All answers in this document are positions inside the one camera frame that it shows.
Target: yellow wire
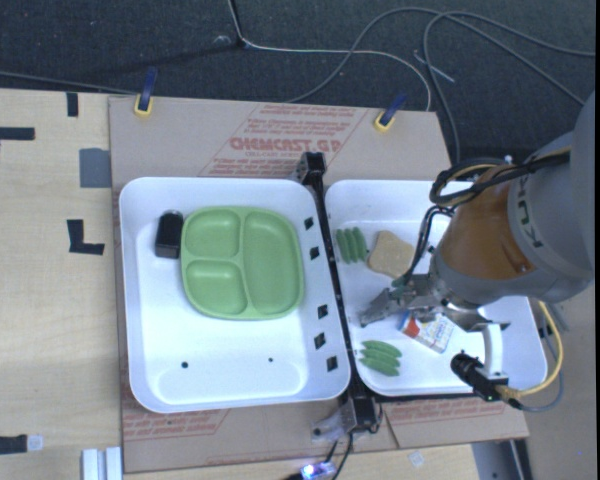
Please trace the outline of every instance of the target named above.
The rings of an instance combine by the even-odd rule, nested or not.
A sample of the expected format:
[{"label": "yellow wire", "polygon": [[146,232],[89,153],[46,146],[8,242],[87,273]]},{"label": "yellow wire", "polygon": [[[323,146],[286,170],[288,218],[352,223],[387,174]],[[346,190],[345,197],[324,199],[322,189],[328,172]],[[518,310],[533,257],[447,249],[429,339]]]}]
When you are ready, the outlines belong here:
[{"label": "yellow wire", "polygon": [[514,388],[510,388],[509,386],[497,386],[496,389],[498,390],[498,392],[500,393],[500,395],[502,396],[502,398],[504,400],[508,400],[510,398],[517,399],[517,398],[521,398],[523,396],[532,395],[534,393],[542,391],[547,386],[549,386],[554,380],[556,380],[556,377],[558,376],[558,374],[560,373],[560,369],[562,368],[562,360],[564,358],[564,349],[562,347],[562,338],[560,337],[560,333],[558,332],[558,328],[556,327],[556,324],[554,323],[553,318],[551,318],[551,313],[549,312],[547,305],[542,301],[538,301],[538,304],[540,306],[540,309],[544,313],[545,318],[547,319],[547,325],[549,326],[549,328],[551,329],[551,331],[553,332],[553,335],[555,337],[556,349],[557,349],[556,364],[553,367],[553,371],[545,378],[545,380],[542,381],[537,386],[534,386],[532,388],[514,389]]},{"label": "yellow wire", "polygon": [[[444,183],[444,185],[442,185],[437,191],[436,191],[436,196],[439,196],[442,191],[444,190],[444,188],[451,183],[454,180],[457,180],[458,178],[460,178],[462,175],[464,175],[467,172],[472,172],[475,171],[476,169],[488,169],[490,167],[496,167],[498,164],[476,164],[476,165],[471,165],[469,167],[465,167],[464,169],[460,169],[458,172],[455,172],[452,176],[449,176],[449,179]],[[450,206],[456,206],[460,203],[463,203],[464,201],[467,201],[471,198],[473,198],[475,196],[475,194],[465,194],[462,196],[458,196],[454,199],[452,199],[451,201],[449,201],[445,207],[450,207]]]}]

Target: white bracket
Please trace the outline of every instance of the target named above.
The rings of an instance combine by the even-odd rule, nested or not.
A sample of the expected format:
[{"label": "white bracket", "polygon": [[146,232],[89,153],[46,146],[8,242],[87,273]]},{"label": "white bracket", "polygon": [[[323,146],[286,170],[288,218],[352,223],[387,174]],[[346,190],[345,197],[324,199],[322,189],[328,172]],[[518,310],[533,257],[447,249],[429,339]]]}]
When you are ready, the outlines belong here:
[{"label": "white bracket", "polygon": [[122,480],[122,452],[120,447],[82,450],[80,457],[81,480]]},{"label": "white bracket", "polygon": [[484,370],[486,377],[504,376],[502,371],[502,353],[504,346],[502,344],[502,328],[500,324],[490,323],[482,329],[484,337]]}]

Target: blue clamp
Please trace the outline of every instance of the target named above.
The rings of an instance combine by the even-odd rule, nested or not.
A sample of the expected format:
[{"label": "blue clamp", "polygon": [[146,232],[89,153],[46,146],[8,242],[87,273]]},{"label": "blue clamp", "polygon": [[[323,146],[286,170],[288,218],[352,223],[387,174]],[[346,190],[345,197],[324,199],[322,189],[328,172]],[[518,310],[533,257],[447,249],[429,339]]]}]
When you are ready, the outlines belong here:
[{"label": "blue clamp", "polygon": [[373,122],[374,128],[379,132],[386,132],[393,124],[393,121],[395,121],[396,112],[400,110],[400,108],[404,105],[406,101],[406,94],[398,94],[391,103],[391,105],[389,105],[387,110],[378,114],[378,117],[376,117],[376,120]]},{"label": "blue clamp", "polygon": [[139,117],[147,117],[151,114],[153,109],[153,88],[156,85],[156,78],[158,77],[158,69],[150,67],[147,70],[147,76],[144,79],[144,87],[142,93],[136,97],[136,102],[133,106],[133,112]]}]

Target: wooden surface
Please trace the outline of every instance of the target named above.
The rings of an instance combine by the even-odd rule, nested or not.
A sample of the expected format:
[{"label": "wooden surface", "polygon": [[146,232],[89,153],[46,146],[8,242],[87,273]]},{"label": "wooden surface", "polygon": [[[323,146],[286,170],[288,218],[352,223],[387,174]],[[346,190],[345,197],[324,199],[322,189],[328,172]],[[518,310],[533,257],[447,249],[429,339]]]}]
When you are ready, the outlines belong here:
[{"label": "wooden surface", "polygon": [[[44,449],[0,456],[0,478],[79,478],[80,452],[120,445],[111,191],[81,188],[79,151],[108,149],[107,97],[0,90],[0,126],[35,127],[0,149],[0,436],[40,434]],[[102,256],[69,253],[83,219]],[[281,479],[302,461],[125,475]],[[343,480],[477,479],[470,445],[354,454]]]}]

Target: small packet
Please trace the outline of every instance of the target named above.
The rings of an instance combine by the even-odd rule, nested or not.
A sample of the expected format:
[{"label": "small packet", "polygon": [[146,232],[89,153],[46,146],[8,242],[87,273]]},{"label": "small packet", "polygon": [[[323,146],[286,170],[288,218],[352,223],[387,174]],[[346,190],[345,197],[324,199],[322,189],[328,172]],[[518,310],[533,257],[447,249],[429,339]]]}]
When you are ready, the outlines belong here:
[{"label": "small packet", "polygon": [[400,331],[442,354],[449,344],[454,327],[455,324],[442,313],[436,313],[435,318],[429,322],[422,322],[414,316],[413,311],[409,311],[400,325]]}]

